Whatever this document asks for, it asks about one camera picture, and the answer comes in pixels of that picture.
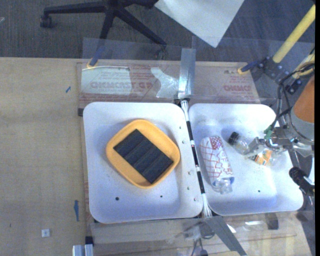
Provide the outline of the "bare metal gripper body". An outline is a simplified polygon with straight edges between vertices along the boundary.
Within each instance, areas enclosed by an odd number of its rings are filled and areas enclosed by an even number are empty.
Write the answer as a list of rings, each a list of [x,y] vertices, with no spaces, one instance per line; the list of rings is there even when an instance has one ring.
[[[305,137],[293,128],[278,126],[265,130],[265,141],[270,148],[294,150],[303,157],[313,156],[313,140]]]

